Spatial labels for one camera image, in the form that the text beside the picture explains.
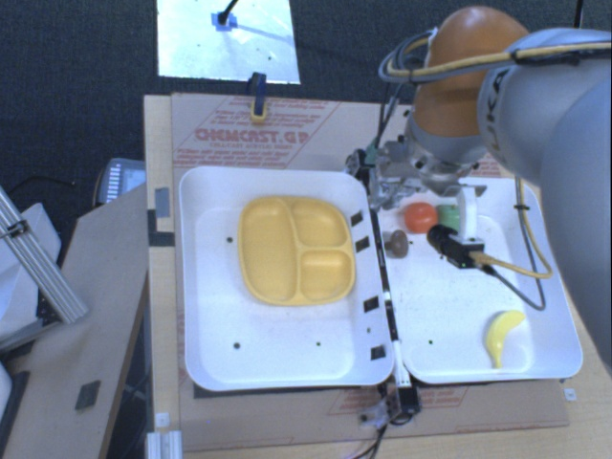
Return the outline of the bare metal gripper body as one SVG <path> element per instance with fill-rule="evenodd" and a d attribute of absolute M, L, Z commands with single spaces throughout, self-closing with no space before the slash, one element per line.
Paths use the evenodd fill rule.
<path fill-rule="evenodd" d="M 368 147 L 368 199 L 374 210 L 396 208 L 402 199 L 430 191 L 442 198 L 456 196 L 462 179 L 471 174 L 486 148 L 472 140 L 452 140 L 437 153 L 415 139 Z"/>

